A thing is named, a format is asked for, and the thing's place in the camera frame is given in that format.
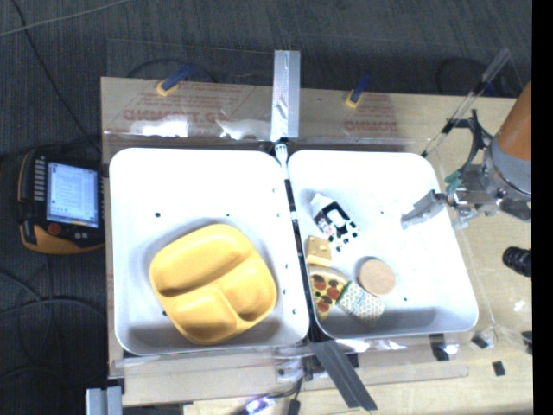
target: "yellow bowl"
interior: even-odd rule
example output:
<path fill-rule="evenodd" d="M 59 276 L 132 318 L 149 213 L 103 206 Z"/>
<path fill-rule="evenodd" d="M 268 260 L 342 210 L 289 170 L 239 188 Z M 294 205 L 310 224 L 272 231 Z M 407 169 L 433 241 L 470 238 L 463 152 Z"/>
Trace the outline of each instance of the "yellow bowl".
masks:
<path fill-rule="evenodd" d="M 269 267 L 243 233 L 225 224 L 163 247 L 150 264 L 149 281 L 171 322 L 201 345 L 241 334 L 277 302 Z"/>

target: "blue and yellow clamp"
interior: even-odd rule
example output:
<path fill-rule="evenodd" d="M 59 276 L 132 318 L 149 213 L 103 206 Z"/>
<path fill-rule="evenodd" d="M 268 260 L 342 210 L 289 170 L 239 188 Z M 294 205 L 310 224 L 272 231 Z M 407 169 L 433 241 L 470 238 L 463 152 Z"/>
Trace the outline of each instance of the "blue and yellow clamp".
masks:
<path fill-rule="evenodd" d="M 167 79 L 162 80 L 157 84 L 157 92 L 163 97 L 167 97 L 169 94 L 177 90 L 179 87 L 179 81 L 186 79 L 195 71 L 195 68 L 196 66 L 194 65 L 185 65 L 181 67 Z"/>
<path fill-rule="evenodd" d="M 347 95 L 346 105 L 348 105 L 349 107 L 357 107 L 357 105 L 361 101 L 361 94 L 365 90 L 366 86 L 369 84 L 370 79 L 371 75 L 368 72 L 363 72 L 363 75 L 361 76 L 361 79 L 359 80 L 359 83 L 357 84 L 355 89 L 352 89 Z"/>

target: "device screen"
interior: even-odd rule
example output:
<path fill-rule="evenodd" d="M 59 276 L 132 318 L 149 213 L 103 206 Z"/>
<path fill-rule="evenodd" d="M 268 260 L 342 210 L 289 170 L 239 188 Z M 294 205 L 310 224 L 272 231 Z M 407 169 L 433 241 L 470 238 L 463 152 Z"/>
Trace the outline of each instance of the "device screen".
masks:
<path fill-rule="evenodd" d="M 47 220 L 99 227 L 98 195 L 95 170 L 48 163 Z"/>

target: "white tray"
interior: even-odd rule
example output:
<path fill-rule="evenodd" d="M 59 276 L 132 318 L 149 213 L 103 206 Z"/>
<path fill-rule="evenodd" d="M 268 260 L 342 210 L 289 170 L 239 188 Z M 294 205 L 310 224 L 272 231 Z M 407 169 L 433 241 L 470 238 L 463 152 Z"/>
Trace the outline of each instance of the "white tray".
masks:
<path fill-rule="evenodd" d="M 163 314 L 149 264 L 169 242 L 212 223 L 240 229 L 269 266 L 275 309 L 214 348 L 291 346 L 309 319 L 280 166 L 246 150 L 127 149 L 110 164 L 115 333 L 133 354 L 204 350 Z"/>
<path fill-rule="evenodd" d="M 408 153 L 300 150 L 289 159 L 289 176 L 304 247 L 309 235 L 323 237 L 310 209 L 319 193 L 336 200 L 359 227 L 357 239 L 333 251 L 333 267 L 355 278 L 368 257 L 377 257 L 396 273 L 373 329 L 334 306 L 321 324 L 328 335 L 384 338 L 462 332 L 476 324 L 478 304 L 447 210 L 401 228 L 401 214 L 431 189 L 439 191 L 427 160 Z"/>

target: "pizza slice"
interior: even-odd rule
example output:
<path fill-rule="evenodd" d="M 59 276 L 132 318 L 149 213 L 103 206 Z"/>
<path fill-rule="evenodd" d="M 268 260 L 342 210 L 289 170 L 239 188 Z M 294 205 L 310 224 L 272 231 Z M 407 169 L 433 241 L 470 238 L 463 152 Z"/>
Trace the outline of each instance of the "pizza slice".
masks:
<path fill-rule="evenodd" d="M 332 267 L 308 265 L 308 270 L 317 317 L 319 322 L 324 322 L 349 283 L 349 278 Z"/>

